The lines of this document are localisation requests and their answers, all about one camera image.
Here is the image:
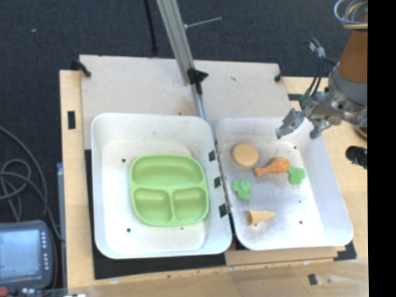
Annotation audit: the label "orange toy chicken drumstick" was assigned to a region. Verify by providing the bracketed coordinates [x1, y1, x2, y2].
[254, 157, 291, 178]

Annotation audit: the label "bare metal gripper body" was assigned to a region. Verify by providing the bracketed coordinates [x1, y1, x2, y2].
[304, 87, 368, 127]

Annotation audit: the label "white plastic tray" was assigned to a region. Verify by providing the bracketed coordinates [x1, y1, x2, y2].
[213, 116, 355, 252]
[90, 112, 233, 260]

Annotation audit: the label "green divided plate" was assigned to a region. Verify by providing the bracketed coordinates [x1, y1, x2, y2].
[129, 153, 210, 228]

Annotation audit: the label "pale flat board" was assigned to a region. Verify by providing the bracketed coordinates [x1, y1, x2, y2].
[79, 54, 346, 267]

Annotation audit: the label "tan toy ice cream cone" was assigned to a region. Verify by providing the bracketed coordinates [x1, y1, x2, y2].
[246, 209, 276, 226]

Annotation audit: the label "tan round biscuit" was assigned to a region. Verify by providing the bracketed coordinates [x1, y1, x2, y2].
[231, 142, 260, 169]

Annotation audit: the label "green toy grapes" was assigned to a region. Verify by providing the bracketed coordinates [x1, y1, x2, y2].
[231, 179, 252, 202]
[287, 165, 307, 186]

